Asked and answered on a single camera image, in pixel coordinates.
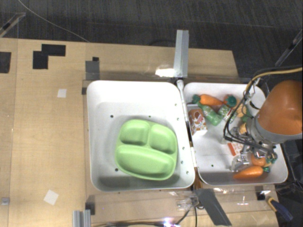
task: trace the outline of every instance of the blue tool handle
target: blue tool handle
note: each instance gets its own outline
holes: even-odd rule
[[[278,203],[275,200],[270,201],[270,203],[283,216],[285,221],[290,222],[293,219],[293,216],[291,215],[291,213],[281,203]]]

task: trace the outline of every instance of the green plate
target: green plate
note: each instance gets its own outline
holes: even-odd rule
[[[158,123],[133,119],[125,122],[116,143],[118,168],[146,180],[166,180],[176,168],[178,142],[175,133]]]

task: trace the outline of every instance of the wooden tabletop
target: wooden tabletop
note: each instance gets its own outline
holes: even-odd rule
[[[41,51],[42,44],[65,45],[66,55],[49,56],[47,70],[34,70],[33,51]],[[9,73],[0,73],[0,197],[10,197],[9,205],[0,205],[1,226],[70,227],[72,212],[84,210],[87,200],[85,61],[99,57],[101,74],[132,73],[140,79],[172,68],[174,48],[1,38],[0,52],[12,53]],[[188,64],[190,75],[238,76],[231,51],[189,49]],[[66,97],[58,97],[59,89]],[[276,197],[273,186],[268,188]],[[254,196],[241,213],[228,211],[228,202],[223,208],[233,226],[277,226],[274,212]],[[174,217],[183,214],[177,213],[174,209]],[[205,210],[198,214],[198,226],[213,226]],[[191,212],[182,226],[194,222]]]

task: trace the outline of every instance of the white paper square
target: white paper square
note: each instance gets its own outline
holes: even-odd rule
[[[44,197],[44,201],[51,205],[54,205],[57,201],[58,196],[59,194],[53,192],[52,190],[48,190],[46,196]]]
[[[57,97],[66,97],[66,91],[67,89],[59,89]]]

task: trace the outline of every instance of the toy carrot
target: toy carrot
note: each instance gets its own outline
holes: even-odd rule
[[[266,164],[265,157],[255,158],[254,154],[251,154],[251,162],[255,166],[264,166]]]
[[[233,175],[234,179],[250,179],[261,176],[263,173],[263,168],[260,166],[250,166],[235,175]]]
[[[223,102],[220,101],[219,99],[207,94],[202,94],[201,96],[194,95],[193,103],[196,104],[197,102],[200,102],[200,104],[208,105],[208,106],[216,106],[223,104]]]

